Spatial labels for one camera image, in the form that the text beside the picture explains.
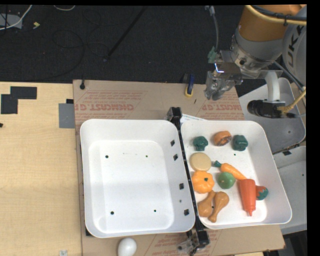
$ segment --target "toy carrot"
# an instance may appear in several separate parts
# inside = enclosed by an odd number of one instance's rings
[[[232,174],[237,180],[246,179],[246,176],[244,176],[238,169],[233,167],[231,164],[219,163],[218,161],[215,161],[213,166],[220,168],[221,172]]]

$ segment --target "orange pumpkin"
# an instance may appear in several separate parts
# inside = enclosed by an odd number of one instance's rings
[[[215,185],[213,176],[204,170],[196,170],[191,177],[191,181],[193,190],[200,194],[210,192]]]

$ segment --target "black metal bracket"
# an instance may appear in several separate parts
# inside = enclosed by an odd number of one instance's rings
[[[207,246],[210,243],[210,240],[209,240],[207,231],[204,230],[205,227],[199,218],[196,197],[195,197],[194,188],[191,181],[191,176],[190,176],[189,167],[188,167],[187,158],[186,158],[185,146],[184,146],[184,142],[181,134],[181,123],[180,123],[181,117],[182,117],[182,111],[180,107],[171,107],[167,113],[167,120],[173,123],[178,130],[181,151],[182,151],[182,156],[184,161],[184,168],[185,168],[186,176],[188,179],[188,184],[189,184],[190,194],[191,194],[191,199],[193,204],[193,210],[195,213],[194,226],[195,226],[195,231],[197,236],[197,243],[196,244],[193,243],[194,249],[189,254],[190,256],[193,256],[196,253],[197,249],[201,249]],[[187,237],[191,238],[192,236],[193,236],[192,230],[189,230],[187,232]]]

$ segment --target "cardboard box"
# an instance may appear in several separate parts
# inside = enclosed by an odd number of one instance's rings
[[[86,233],[81,159],[80,126],[88,119],[165,119],[170,107],[180,107],[183,114],[207,120],[244,120],[235,88],[218,101],[207,100],[204,84],[195,84],[193,96],[185,96],[185,85],[128,81],[73,81],[76,149],[79,178],[82,253],[86,256],[116,256],[123,237],[96,238]],[[285,242],[279,225],[206,229],[210,244],[197,256],[223,256],[279,250]],[[177,250],[186,241],[186,233],[136,235],[136,255],[186,256]]]

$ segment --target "light wood surface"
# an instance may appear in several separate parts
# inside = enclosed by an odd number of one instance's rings
[[[0,82],[37,87],[18,114],[0,114],[0,255],[82,255],[75,129],[59,128],[59,103],[72,84]]]

